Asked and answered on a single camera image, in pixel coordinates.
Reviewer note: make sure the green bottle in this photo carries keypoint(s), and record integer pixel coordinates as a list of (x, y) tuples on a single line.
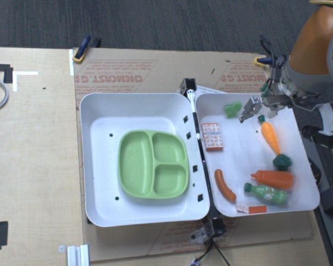
[(269, 194)]

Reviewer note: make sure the orange carrot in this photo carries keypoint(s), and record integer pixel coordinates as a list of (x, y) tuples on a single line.
[(269, 134)]

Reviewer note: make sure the green divided plate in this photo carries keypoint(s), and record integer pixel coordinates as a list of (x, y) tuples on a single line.
[(133, 162)]

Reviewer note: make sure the green broccoli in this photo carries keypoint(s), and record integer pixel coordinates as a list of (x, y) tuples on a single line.
[(281, 162)]

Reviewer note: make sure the black cylinder on white bracket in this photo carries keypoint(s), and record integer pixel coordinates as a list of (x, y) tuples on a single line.
[(328, 118)]

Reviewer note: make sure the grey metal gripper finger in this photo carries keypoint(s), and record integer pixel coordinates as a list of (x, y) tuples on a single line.
[(272, 113), (249, 109)]

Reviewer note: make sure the white paper slip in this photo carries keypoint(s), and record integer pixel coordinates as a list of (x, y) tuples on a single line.
[(208, 89)]

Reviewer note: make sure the small orange and white carton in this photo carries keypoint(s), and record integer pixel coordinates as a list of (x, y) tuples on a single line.
[(251, 208)]

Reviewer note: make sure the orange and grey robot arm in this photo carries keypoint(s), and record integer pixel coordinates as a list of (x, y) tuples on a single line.
[(310, 46)]

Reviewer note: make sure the thin black and white rod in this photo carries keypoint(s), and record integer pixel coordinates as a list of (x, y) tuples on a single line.
[(202, 148)]

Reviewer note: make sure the white plastic tray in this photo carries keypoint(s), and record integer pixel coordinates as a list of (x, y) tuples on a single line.
[(238, 162), (100, 154)]

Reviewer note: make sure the light green toy grapes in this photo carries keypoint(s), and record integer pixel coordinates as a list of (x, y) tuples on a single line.
[(231, 109)]

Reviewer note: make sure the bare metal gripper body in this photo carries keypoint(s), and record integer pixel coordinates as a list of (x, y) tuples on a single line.
[(281, 98)]

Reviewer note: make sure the orange sausage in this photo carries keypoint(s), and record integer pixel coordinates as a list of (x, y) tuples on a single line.
[(223, 186)]

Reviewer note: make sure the brown cardboard board red print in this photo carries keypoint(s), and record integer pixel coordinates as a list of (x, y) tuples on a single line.
[(155, 71)]

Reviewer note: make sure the orange bottle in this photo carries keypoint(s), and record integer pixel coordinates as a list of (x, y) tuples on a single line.
[(274, 179)]

